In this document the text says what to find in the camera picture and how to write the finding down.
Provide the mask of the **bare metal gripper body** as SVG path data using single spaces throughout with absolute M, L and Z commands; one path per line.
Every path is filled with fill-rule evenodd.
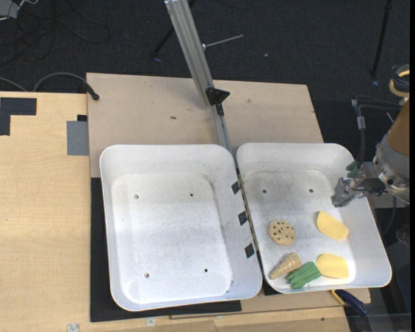
M 375 156 L 370 162 L 353 161 L 348 165 L 353 190 L 370 194 L 387 192 L 409 204 L 409 161 L 398 162 Z

